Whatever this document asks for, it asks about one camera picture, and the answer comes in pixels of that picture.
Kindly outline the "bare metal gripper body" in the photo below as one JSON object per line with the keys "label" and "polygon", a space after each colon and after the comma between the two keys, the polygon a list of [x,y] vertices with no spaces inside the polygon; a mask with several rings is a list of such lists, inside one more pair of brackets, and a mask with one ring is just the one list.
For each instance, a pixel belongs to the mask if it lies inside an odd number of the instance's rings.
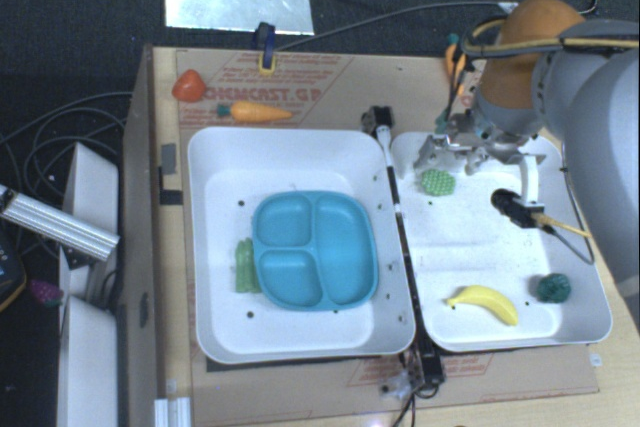
{"label": "bare metal gripper body", "polygon": [[465,111],[452,115],[446,136],[452,151],[488,155],[502,164],[519,164],[520,148],[543,128],[533,111]]}

